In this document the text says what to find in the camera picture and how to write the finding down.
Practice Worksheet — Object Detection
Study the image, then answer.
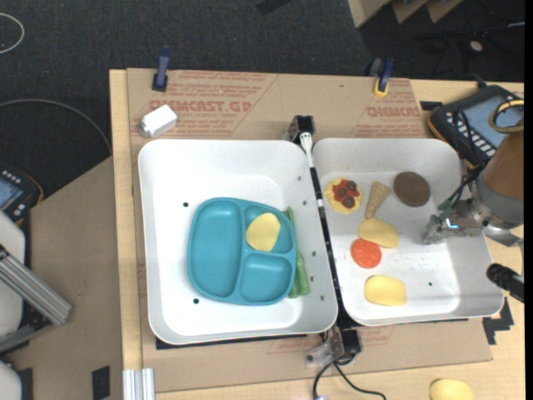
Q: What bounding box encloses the yellow potato wedge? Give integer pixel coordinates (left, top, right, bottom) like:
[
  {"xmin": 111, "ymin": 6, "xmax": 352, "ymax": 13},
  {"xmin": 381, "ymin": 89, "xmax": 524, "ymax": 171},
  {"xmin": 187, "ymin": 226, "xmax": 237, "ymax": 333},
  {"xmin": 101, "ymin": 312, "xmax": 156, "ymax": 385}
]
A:
[
  {"xmin": 357, "ymin": 217, "xmax": 400, "ymax": 250},
  {"xmin": 428, "ymin": 377, "xmax": 475, "ymax": 400},
  {"xmin": 363, "ymin": 274, "xmax": 408, "ymax": 308}
]

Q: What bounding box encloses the brown round biscuit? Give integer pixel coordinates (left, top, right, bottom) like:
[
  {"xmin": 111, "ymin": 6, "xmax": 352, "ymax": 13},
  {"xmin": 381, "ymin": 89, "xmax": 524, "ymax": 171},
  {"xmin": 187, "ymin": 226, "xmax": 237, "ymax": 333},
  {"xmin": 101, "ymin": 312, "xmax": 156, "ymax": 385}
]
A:
[{"xmin": 392, "ymin": 171, "xmax": 431, "ymax": 208}]

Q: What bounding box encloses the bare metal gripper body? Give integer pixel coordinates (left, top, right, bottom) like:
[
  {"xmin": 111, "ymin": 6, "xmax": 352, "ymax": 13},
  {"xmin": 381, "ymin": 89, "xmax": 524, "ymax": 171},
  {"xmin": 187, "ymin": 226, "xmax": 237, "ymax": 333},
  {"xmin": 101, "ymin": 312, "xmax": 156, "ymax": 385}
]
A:
[{"xmin": 440, "ymin": 199, "xmax": 504, "ymax": 238}]

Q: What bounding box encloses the orange round slice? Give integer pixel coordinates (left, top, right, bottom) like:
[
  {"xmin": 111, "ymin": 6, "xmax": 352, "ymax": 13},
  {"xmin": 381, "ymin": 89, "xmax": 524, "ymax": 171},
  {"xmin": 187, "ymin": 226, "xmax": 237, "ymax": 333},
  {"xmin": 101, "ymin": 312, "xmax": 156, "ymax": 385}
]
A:
[{"xmin": 350, "ymin": 237, "xmax": 383, "ymax": 270}]

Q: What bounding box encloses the brown cardboard board red print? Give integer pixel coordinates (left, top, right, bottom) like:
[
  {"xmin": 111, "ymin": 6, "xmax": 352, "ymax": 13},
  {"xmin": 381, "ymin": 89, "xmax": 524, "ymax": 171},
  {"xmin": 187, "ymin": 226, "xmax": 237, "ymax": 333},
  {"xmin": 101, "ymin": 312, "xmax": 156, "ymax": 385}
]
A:
[{"xmin": 126, "ymin": 67, "xmax": 506, "ymax": 393}]

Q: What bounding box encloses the green bean pod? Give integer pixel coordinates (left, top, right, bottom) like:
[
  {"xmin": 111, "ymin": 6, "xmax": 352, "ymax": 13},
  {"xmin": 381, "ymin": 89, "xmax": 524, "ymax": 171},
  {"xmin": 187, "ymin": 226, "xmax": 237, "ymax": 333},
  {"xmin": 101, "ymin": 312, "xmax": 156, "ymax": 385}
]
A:
[{"xmin": 284, "ymin": 206, "xmax": 312, "ymax": 300}]

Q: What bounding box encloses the yellow potato crisp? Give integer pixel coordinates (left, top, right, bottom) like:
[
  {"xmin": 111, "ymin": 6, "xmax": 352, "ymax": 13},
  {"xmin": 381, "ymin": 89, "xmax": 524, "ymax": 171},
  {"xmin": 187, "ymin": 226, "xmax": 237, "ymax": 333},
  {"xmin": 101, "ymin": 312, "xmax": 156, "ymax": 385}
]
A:
[{"xmin": 245, "ymin": 212, "xmax": 281, "ymax": 253}]

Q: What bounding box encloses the blue divided plate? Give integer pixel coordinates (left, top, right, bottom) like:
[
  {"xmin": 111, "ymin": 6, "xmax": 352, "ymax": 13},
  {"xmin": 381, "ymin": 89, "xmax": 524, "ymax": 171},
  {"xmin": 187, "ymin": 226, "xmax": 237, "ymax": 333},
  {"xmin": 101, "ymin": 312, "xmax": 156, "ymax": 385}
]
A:
[{"xmin": 186, "ymin": 197, "xmax": 298, "ymax": 307}]

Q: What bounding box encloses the white plastic tray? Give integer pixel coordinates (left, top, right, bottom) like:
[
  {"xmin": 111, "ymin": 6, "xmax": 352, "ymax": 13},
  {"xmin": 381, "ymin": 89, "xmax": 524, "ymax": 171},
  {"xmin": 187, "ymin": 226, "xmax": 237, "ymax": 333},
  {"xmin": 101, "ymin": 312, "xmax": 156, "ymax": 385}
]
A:
[
  {"xmin": 137, "ymin": 138, "xmax": 340, "ymax": 346},
  {"xmin": 311, "ymin": 136, "xmax": 506, "ymax": 328}
]

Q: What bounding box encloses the yellow pizza with red sauce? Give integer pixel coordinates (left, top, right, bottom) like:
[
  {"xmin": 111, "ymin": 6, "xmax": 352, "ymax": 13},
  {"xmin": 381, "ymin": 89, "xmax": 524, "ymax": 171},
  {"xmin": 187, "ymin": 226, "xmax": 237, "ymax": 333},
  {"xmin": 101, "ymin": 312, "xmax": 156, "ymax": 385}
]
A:
[{"xmin": 323, "ymin": 176, "xmax": 363, "ymax": 215}]

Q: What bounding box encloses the black cylinder on white bracket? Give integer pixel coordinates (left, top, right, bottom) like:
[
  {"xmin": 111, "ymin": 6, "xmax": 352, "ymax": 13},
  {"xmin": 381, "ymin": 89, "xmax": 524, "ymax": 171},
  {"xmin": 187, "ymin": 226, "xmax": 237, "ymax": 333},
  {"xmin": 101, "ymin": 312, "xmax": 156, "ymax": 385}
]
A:
[{"xmin": 482, "ymin": 222, "xmax": 525, "ymax": 304}]

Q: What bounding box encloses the thin black and white rod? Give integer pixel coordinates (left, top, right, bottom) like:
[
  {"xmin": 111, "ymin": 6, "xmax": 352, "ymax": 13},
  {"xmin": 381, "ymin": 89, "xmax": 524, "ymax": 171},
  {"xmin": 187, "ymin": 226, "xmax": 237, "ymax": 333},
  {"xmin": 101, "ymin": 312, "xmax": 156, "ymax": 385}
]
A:
[{"xmin": 299, "ymin": 132, "xmax": 346, "ymax": 329}]

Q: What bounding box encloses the white plastic bottle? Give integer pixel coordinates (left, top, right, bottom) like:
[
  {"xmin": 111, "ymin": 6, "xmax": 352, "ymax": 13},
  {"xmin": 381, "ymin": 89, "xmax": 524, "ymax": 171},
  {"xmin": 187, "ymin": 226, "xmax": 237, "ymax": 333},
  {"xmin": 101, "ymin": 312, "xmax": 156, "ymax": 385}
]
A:
[{"xmin": 137, "ymin": 103, "xmax": 179, "ymax": 139}]

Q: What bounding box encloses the beige ice cream cone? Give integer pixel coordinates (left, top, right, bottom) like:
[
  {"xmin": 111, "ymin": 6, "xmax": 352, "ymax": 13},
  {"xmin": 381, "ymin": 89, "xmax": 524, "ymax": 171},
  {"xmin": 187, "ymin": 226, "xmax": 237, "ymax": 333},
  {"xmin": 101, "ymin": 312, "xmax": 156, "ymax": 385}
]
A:
[{"xmin": 364, "ymin": 180, "xmax": 392, "ymax": 220}]

